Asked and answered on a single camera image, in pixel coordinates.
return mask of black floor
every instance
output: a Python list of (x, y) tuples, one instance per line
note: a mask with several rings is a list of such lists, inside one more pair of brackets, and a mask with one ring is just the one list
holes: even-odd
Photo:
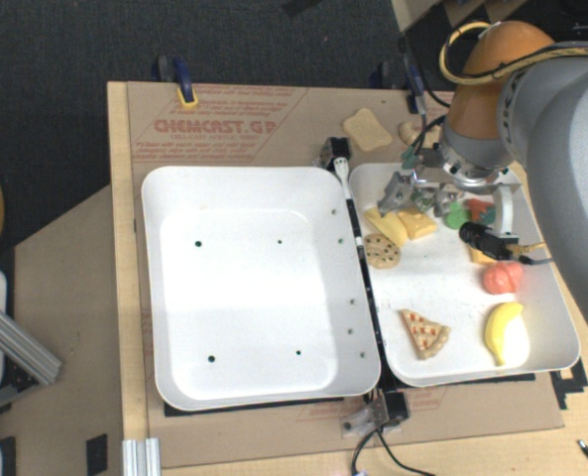
[[(511, 19), (588, 40), (588, 0)], [(408, 30), (433, 89), (452, 88), (436, 68), (449, 32), (440, 6)], [(109, 184), (108, 80), (148, 80), (167, 54), (197, 82), (361, 88), (388, 61), (402, 86), (398, 33), (390, 0), (0, 0), (0, 251)]]

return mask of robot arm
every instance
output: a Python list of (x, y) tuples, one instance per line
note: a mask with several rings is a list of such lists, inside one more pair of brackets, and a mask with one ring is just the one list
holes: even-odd
[(523, 166), (544, 241), (588, 323), (588, 43), (555, 45), (520, 22), (483, 25), (461, 77), (441, 63), (463, 83), (442, 127), (443, 168), (472, 190), (512, 161)]

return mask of yellow banana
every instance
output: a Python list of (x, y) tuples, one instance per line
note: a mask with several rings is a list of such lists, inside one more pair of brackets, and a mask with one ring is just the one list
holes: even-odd
[(505, 365), (503, 351), (505, 348), (505, 328), (508, 324), (521, 315), (523, 305), (517, 301), (507, 301), (497, 305), (488, 317), (485, 326), (485, 344), (496, 356), (498, 365)]

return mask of red toy food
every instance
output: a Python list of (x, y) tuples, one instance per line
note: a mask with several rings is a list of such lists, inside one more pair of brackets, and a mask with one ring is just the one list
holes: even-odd
[(492, 295), (514, 293), (519, 289), (523, 265), (517, 261), (499, 261), (483, 274), (483, 286)]

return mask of pizza slice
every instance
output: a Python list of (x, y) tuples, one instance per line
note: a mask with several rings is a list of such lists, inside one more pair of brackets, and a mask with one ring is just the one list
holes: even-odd
[(433, 322), (408, 309), (401, 310), (400, 315), (420, 360), (434, 356), (447, 342), (450, 333), (448, 326)]

